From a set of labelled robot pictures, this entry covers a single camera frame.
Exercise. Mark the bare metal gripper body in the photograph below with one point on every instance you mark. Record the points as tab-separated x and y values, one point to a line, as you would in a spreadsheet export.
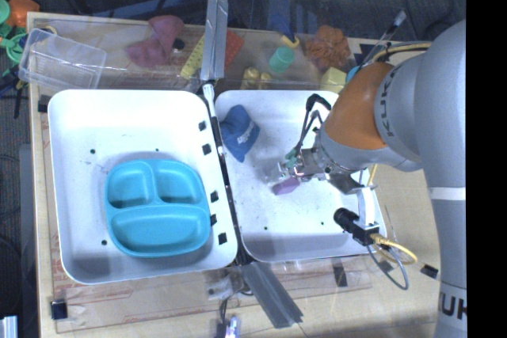
317	164

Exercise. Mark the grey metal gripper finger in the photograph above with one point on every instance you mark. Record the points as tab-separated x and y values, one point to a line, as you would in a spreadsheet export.
301	173
283	170

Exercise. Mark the purple block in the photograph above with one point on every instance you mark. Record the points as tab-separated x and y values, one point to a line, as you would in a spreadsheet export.
285	188

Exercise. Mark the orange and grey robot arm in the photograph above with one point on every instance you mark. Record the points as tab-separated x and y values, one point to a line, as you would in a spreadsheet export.
431	99

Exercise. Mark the white plastic tray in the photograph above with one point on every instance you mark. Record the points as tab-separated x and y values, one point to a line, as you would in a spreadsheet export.
285	225
130	118

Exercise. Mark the blue bean bag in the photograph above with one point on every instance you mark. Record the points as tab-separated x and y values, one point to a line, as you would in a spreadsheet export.
237	130

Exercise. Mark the thin black and white rod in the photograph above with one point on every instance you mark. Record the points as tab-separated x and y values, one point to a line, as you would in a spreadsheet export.
222	158

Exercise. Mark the pale yellow cube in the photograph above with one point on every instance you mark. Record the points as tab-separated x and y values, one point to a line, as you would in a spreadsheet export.
333	80

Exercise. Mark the pale yellow toy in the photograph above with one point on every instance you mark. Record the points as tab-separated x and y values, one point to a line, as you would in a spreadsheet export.
255	78

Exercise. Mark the green cup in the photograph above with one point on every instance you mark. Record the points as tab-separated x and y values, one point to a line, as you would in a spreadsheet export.
282	60

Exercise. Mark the orange cloth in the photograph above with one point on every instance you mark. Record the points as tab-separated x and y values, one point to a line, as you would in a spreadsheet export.
326	45

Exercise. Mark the orange studded plate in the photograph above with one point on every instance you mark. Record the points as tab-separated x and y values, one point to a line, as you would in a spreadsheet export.
233	49

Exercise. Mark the blue divided plate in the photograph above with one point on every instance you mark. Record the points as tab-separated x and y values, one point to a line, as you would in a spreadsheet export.
158	225

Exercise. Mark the yellow perforated bar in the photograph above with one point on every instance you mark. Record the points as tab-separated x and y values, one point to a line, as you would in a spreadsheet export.
193	57

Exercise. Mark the clear plastic container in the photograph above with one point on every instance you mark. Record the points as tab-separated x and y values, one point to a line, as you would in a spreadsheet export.
59	59

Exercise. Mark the black cylinder on white bracket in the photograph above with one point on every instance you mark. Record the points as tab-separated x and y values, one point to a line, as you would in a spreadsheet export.
358	227

